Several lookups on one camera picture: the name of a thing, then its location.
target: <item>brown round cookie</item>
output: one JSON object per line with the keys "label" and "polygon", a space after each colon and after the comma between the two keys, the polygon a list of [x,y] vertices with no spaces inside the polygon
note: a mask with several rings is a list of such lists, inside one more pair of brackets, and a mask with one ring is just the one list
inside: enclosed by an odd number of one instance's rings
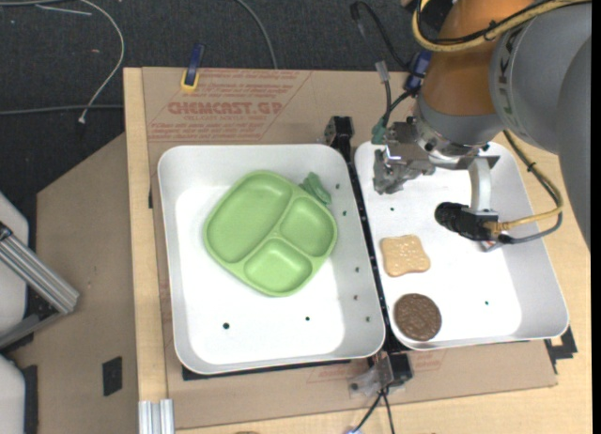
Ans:
{"label": "brown round cookie", "polygon": [[407,337],[430,340],[439,333],[442,316],[437,305],[422,294],[407,294],[394,305],[394,321]]}

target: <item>green divided plate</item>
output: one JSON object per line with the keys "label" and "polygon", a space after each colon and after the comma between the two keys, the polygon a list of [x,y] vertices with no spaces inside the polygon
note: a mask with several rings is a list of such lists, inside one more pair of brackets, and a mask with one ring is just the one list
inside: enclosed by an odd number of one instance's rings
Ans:
{"label": "green divided plate", "polygon": [[208,252],[242,282],[271,296],[303,288],[336,243],[336,222],[287,178],[256,171],[238,180],[208,215]]}

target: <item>metal bracket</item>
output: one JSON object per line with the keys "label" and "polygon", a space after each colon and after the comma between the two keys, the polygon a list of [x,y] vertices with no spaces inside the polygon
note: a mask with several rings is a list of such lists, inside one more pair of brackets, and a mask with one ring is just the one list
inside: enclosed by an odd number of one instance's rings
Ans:
{"label": "metal bracket", "polygon": [[487,159],[484,157],[473,159],[468,170],[471,181],[470,209],[472,211],[490,210],[492,179]]}
{"label": "metal bracket", "polygon": [[175,434],[176,421],[173,400],[138,402],[138,434]]}
{"label": "metal bracket", "polygon": [[350,116],[333,116],[324,131],[325,143],[338,150],[347,163],[352,163],[350,139],[355,134]]}
{"label": "metal bracket", "polygon": [[21,277],[52,309],[45,315],[32,314],[0,336],[0,349],[29,335],[75,309],[79,292],[56,272],[45,266],[36,254],[0,222],[0,260]]}
{"label": "metal bracket", "polygon": [[348,381],[351,397],[366,395],[371,397],[394,380],[393,367],[388,356],[377,357],[367,372]]}
{"label": "metal bracket", "polygon": [[421,117],[409,117],[406,122],[394,122],[384,135],[384,149],[376,150],[374,190],[379,194],[394,194],[403,185],[421,175],[433,175],[438,167],[446,170],[467,170],[475,159],[492,168],[499,157],[478,156],[478,148],[458,146],[436,137],[425,129]]}

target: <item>black bracket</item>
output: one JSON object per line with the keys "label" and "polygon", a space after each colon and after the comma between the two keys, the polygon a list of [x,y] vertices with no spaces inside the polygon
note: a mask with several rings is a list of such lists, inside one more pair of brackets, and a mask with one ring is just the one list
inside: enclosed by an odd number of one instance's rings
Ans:
{"label": "black bracket", "polygon": [[388,354],[393,369],[393,381],[391,387],[400,387],[413,379],[413,369],[409,356],[405,352],[393,352]]}
{"label": "black bracket", "polygon": [[347,162],[348,175],[350,177],[353,194],[355,195],[355,200],[357,202],[357,209],[359,210],[359,218],[361,219],[363,236],[365,237],[365,244],[367,246],[369,260],[372,266],[372,272],[374,274],[374,278],[376,279],[376,289],[378,290],[380,308],[384,313],[384,325],[386,327],[386,341],[384,343],[384,350],[391,354],[393,352],[401,352],[408,349],[403,346],[403,344],[401,344],[393,334],[390,319],[387,315],[388,309],[386,307],[386,299],[384,298],[384,289],[379,278],[378,262],[376,261],[376,251],[374,250],[372,233],[369,228],[369,221],[367,219],[367,210],[365,209],[365,202],[363,201],[359,177],[357,176],[357,171],[355,170],[355,165],[352,161],[350,139],[354,133],[355,131],[353,129],[353,123],[350,116],[333,116],[324,132],[326,143],[330,147],[338,150]]}
{"label": "black bracket", "polygon": [[562,343],[558,346],[554,346],[550,339],[545,339],[545,345],[547,346],[548,356],[553,364],[553,370],[557,374],[557,361],[560,359],[573,359],[574,354],[578,352],[574,335],[572,334],[572,328],[568,327],[567,331],[560,337]]}
{"label": "black bracket", "polygon": [[36,434],[39,425],[38,367],[29,365],[21,372],[25,379],[24,434]]}
{"label": "black bracket", "polygon": [[115,357],[102,365],[102,391],[104,396],[123,388],[123,359]]}

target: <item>gray floor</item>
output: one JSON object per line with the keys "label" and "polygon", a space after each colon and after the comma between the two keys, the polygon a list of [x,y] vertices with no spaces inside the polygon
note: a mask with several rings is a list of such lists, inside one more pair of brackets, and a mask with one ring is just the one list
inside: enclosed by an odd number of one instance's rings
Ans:
{"label": "gray floor", "polygon": [[[271,67],[251,17],[231,0],[90,0],[123,31],[124,65],[186,65],[195,41],[207,44],[207,67]],[[370,70],[348,7],[356,0],[244,0],[261,18],[280,68]],[[399,0],[369,3],[393,34],[398,53],[410,58],[417,44],[410,12]],[[0,111],[87,103],[119,55],[109,22],[77,2],[81,15],[36,7],[0,8]],[[97,103],[121,103],[120,73]],[[123,131],[119,111],[0,116],[0,191],[13,203],[54,181]]]}

